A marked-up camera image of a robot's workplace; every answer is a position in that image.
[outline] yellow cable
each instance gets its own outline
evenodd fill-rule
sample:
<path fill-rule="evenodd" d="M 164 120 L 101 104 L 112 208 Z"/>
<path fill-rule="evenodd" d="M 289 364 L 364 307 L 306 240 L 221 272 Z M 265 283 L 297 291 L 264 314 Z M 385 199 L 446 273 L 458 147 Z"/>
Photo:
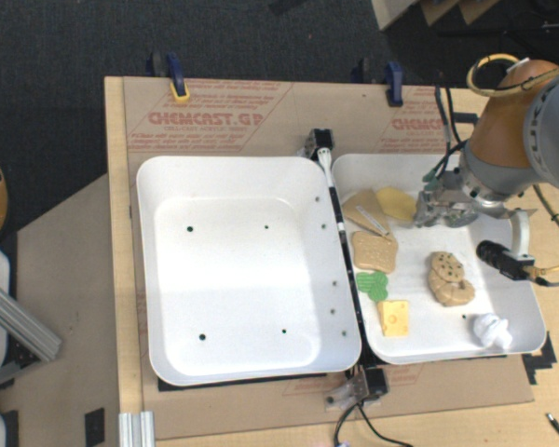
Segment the yellow cable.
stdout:
<path fill-rule="evenodd" d="M 559 75 L 559 68 L 555 68 L 554 70 L 550 70 L 538 76 L 528 78 L 526 79 L 526 81 L 523 81 L 522 83 L 518 85 L 514 85 L 510 88 L 495 88 L 495 89 L 478 88 L 474 84 L 474 75 L 482 67 L 486 66 L 487 64 L 493 61 L 509 61 L 515 64 L 519 60 L 513 55 L 508 55 L 507 53 L 495 53 L 493 55 L 489 55 L 484 58 L 481 58 L 470 68 L 470 70 L 468 71 L 468 75 L 466 76 L 466 84 L 468 85 L 468 88 L 470 88 L 476 94 L 486 96 L 487 98 L 500 98 L 502 96 L 510 96 L 511 94 L 517 94 L 522 91 L 528 91 L 529 89 L 533 88 L 535 85 L 543 81 L 546 81 L 548 79 L 553 79 Z"/>

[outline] table top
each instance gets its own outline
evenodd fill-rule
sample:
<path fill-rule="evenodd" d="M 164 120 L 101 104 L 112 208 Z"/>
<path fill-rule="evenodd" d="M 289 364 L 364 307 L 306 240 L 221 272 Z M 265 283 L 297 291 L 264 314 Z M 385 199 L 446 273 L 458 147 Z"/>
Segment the table top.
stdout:
<path fill-rule="evenodd" d="M 327 88 L 330 88 L 328 105 L 333 103 L 332 97 L 335 98 L 336 103 L 344 97 L 334 92 L 335 85 L 327 85 Z M 375 92 L 369 94 L 369 97 L 378 98 L 378 94 L 380 93 Z M 462 112 L 480 113 L 485 104 L 484 98 L 477 97 L 464 89 L 454 90 L 454 99 L 457 103 L 457 111 Z M 123 77 L 105 79 L 105 105 L 116 297 L 119 402 L 122 413 L 138 413 L 143 411 L 143 386 L 129 214 L 130 185 Z M 551 204 L 559 211 L 559 190 L 549 185 L 542 188 Z M 523 198 L 513 200 L 509 207 L 512 206 L 538 209 L 541 207 L 531 190 L 526 192 Z M 559 230 L 550 221 L 545 210 L 538 210 L 532 215 L 530 226 L 530 251 L 537 258 L 538 265 L 559 264 Z M 535 292 L 552 339 L 557 362 L 553 364 L 553 369 L 538 371 L 538 383 L 533 386 L 535 398 L 533 402 L 375 419 L 373 422 L 379 432 L 415 446 L 559 445 L 559 436 L 546 418 L 546 413 L 552 413 L 559 420 L 559 288 L 535 287 Z M 334 424 L 319 424 L 161 440 L 157 445 L 165 447 L 330 446 L 333 445 L 333 432 Z M 348 440 L 352 446 L 381 444 L 362 420 L 345 423 L 340 438 Z"/>

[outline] cheese slice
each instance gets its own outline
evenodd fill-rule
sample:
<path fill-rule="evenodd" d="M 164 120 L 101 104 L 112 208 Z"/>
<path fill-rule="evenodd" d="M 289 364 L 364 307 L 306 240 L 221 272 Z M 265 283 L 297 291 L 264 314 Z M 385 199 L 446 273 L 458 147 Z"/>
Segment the cheese slice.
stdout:
<path fill-rule="evenodd" d="M 388 300 L 377 303 L 384 336 L 408 335 L 408 302 Z"/>

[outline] cardboard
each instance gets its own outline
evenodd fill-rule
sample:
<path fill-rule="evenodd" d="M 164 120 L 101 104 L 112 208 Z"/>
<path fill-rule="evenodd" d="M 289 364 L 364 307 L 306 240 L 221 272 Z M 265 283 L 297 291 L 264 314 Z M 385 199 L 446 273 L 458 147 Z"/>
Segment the cardboard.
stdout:
<path fill-rule="evenodd" d="M 381 85 L 202 79 L 187 85 L 191 99 L 179 104 L 165 78 L 124 78 L 143 408 L 155 414 L 158 440 L 334 422 L 340 412 L 325 410 L 324 394 L 345 381 L 342 373 L 158 390 L 148 357 L 136 173 L 159 155 L 293 156 L 315 128 L 333 131 L 334 159 L 348 153 L 440 154 L 443 124 L 434 88 L 404 87 L 404 105 L 390 107 Z M 482 111 L 484 104 L 475 99 L 457 110 Z M 384 369 L 390 392 L 369 406 L 375 417 L 533 399 L 519 356 Z"/>

